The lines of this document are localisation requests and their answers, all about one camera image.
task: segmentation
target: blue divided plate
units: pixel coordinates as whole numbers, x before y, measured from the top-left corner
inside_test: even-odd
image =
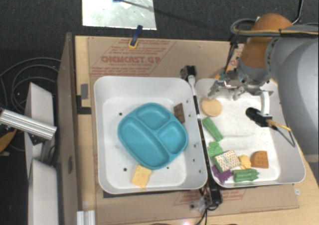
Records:
[[[120,122],[118,136],[128,152],[144,167],[159,169],[185,149],[188,135],[165,107],[148,103]]]

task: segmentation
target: black carpet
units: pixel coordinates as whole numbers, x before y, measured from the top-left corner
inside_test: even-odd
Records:
[[[143,31],[142,37],[227,40],[229,27],[240,18],[256,18],[269,12],[290,20],[297,16],[299,0],[153,0],[157,30]],[[82,26],[81,0],[0,0],[0,74],[20,61],[36,58],[61,58],[66,32],[84,35],[132,36],[127,29]],[[318,0],[304,0],[301,22],[318,22]],[[58,67],[55,62],[48,65]],[[7,94],[16,67],[3,76]],[[55,79],[54,72],[34,69],[25,77]],[[54,92],[54,86],[38,83]],[[21,86],[20,100],[27,87]],[[0,86],[0,103],[5,103]],[[23,149],[23,140],[12,143]],[[9,157],[0,157],[0,225],[26,224],[27,181],[24,153],[8,147]]]

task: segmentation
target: white tray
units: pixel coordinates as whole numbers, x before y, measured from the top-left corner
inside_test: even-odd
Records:
[[[94,85],[98,142],[98,170],[101,187],[111,194],[191,190],[207,181],[207,170],[197,124],[193,94],[179,78],[99,78]],[[183,104],[188,145],[168,166],[154,170],[145,189],[131,183],[137,161],[120,142],[120,121],[145,103],[158,103],[173,113]]]
[[[201,79],[196,83],[196,91],[200,107],[201,118],[207,116],[201,110],[201,100],[207,96],[215,79]],[[273,120],[285,124],[282,109],[279,103],[277,86],[270,82],[262,87],[265,91],[274,91],[270,95],[270,114]],[[268,153],[269,168],[256,168],[260,173],[258,179],[253,182],[235,183],[233,177],[229,178],[223,185],[214,176],[215,181],[225,188],[273,185],[285,183],[297,183],[305,177],[305,167],[296,145],[293,148],[278,132],[268,127],[259,127],[246,115],[248,107],[261,110],[261,99],[249,93],[243,94],[238,100],[232,99],[233,92],[223,91],[217,99],[223,106],[222,113],[212,117],[213,122],[224,136],[219,145],[224,151],[234,150],[237,156],[247,155],[259,150]],[[215,141],[210,133],[203,128],[207,146],[209,142]],[[281,131],[290,138],[288,132]]]

